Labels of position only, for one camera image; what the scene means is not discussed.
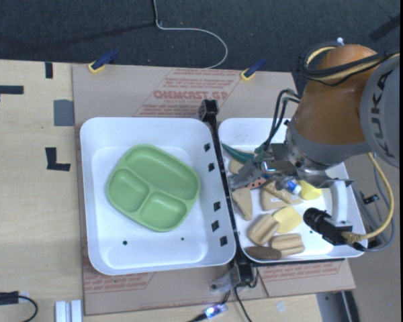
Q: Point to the brown cardboard board red print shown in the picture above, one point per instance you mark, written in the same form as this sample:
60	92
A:
174	92

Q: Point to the orange pizza slice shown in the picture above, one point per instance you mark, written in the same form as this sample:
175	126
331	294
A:
258	182

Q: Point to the thin black rod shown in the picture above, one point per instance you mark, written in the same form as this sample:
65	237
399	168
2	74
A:
226	186

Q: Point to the tan ridged bread roll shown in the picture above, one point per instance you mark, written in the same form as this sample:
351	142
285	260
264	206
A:
288	244
263	229

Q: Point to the green divided plate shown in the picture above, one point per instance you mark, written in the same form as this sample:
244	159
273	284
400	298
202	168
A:
151	186

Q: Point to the yellow potato chip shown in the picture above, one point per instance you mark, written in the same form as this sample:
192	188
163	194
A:
289	219

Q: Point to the small tan bread piece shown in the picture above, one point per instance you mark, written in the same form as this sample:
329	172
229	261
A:
235	166

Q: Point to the small yellow cheese piece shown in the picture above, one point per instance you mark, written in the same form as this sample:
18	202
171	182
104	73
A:
310	191

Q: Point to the green pea pod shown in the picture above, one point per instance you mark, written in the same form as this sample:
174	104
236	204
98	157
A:
236	153

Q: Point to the tan cracker with label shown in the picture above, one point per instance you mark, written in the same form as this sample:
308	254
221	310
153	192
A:
272	200

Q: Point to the black cylinder on white bracket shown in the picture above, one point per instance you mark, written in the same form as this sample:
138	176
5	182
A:
322	221

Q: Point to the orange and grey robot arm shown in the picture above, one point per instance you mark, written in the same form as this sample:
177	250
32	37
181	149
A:
332	112

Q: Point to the white plastic tray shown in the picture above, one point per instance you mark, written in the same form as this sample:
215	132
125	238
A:
322	243
144	250

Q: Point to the tan triangular bread slice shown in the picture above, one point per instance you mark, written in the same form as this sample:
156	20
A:
243	203

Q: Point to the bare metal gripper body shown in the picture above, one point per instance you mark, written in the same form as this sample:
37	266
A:
283	161

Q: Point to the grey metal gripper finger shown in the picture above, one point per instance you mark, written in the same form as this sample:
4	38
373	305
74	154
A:
250	169
239	181

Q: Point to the brown round biscuit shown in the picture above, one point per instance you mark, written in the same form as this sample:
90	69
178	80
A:
262	253

